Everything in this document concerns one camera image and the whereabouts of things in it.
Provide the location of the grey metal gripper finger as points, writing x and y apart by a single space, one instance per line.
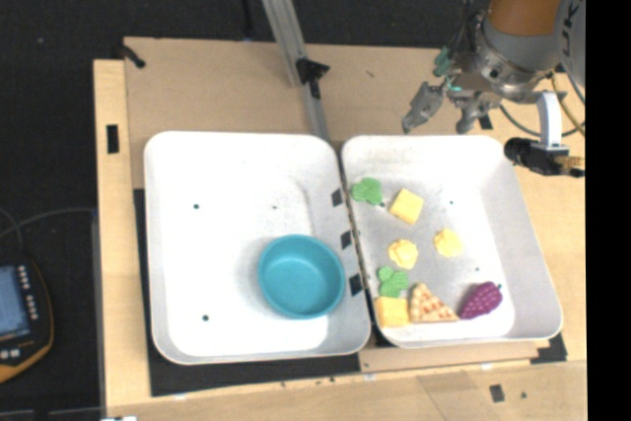
423 106
470 116

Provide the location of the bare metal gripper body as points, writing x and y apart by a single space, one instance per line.
495 81

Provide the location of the white plastic tray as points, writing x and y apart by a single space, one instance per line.
222 236
493 212

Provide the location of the yellow cheese block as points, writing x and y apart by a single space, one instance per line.
392 312
406 206

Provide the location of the green broccoli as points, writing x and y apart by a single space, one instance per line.
367 190
393 282

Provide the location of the yellow round biscuit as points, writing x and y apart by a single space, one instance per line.
403 254
449 243

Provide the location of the purple grapes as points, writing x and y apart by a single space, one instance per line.
480 301

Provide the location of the pizza slice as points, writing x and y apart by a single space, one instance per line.
429 306

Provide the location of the brown cardboard board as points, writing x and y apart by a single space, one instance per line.
222 84

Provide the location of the teal bowl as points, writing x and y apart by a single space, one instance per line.
301 276

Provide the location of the black cylinder on white bracket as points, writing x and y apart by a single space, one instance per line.
535 155

